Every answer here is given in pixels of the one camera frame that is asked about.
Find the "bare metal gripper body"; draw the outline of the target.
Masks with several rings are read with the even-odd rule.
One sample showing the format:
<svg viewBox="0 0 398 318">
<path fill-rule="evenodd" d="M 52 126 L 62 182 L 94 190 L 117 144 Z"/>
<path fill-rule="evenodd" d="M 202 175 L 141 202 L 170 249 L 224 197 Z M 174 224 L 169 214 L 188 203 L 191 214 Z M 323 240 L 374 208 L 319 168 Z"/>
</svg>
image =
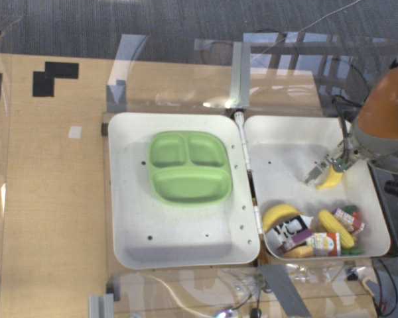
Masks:
<svg viewBox="0 0 398 318">
<path fill-rule="evenodd" d="M 315 167 L 321 172 L 329 167 L 335 172 L 346 172 L 358 161 L 366 161 L 364 149 L 354 134 L 348 134 L 335 149 L 325 154 Z"/>
</svg>

